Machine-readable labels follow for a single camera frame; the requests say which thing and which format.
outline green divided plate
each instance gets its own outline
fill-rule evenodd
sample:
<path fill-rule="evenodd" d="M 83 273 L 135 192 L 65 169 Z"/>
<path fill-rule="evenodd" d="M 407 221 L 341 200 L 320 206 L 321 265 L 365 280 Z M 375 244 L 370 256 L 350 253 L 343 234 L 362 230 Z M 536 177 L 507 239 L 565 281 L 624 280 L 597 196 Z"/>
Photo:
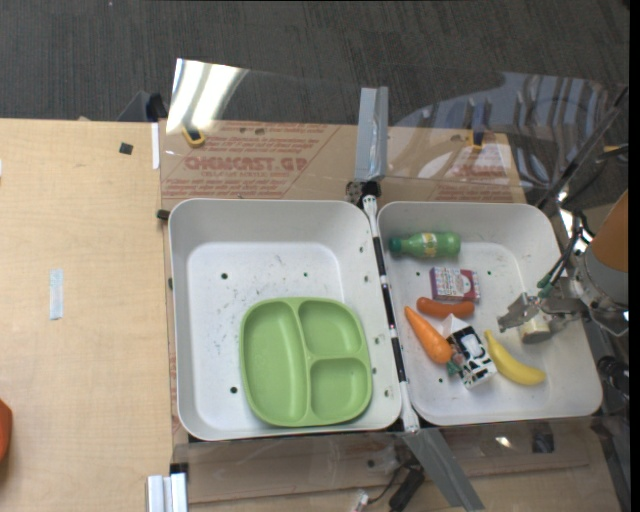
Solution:
<path fill-rule="evenodd" d="M 371 400 L 371 363 L 358 317 L 343 303 L 292 297 L 254 304 L 240 331 L 247 400 L 282 427 L 342 423 Z"/>

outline red object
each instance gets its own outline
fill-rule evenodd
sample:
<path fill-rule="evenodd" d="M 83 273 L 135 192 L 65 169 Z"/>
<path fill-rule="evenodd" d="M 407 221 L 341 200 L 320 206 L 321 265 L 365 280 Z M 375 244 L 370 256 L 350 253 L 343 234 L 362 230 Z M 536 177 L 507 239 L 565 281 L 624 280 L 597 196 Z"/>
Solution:
<path fill-rule="evenodd" d="M 0 461 L 9 450 L 9 440 L 11 439 L 11 409 L 0 400 Z"/>

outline bottle cap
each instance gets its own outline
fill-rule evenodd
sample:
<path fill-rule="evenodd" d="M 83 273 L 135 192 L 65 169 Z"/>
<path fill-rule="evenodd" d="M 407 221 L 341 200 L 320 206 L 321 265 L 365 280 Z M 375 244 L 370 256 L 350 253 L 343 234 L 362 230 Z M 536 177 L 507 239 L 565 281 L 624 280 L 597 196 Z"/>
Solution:
<path fill-rule="evenodd" d="M 402 250 L 402 241 L 399 238 L 390 238 L 389 250 L 391 252 L 400 252 Z"/>

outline bottle label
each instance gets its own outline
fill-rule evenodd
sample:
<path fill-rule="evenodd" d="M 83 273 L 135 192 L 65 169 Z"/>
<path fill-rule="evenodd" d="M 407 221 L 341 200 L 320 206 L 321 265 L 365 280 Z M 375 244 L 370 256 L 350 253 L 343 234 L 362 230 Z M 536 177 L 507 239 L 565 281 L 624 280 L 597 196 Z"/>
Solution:
<path fill-rule="evenodd" d="M 438 239 L 433 233 L 422 233 L 422 244 L 424 255 L 428 258 L 435 258 L 438 252 Z"/>

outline small box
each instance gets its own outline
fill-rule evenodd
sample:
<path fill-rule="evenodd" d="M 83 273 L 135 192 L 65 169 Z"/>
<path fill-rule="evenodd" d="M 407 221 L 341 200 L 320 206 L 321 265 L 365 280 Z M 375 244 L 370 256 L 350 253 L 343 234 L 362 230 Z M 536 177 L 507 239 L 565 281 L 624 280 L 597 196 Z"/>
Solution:
<path fill-rule="evenodd" d="M 437 300 L 480 299 L 478 274 L 466 268 L 433 267 L 429 271 L 431 296 Z"/>

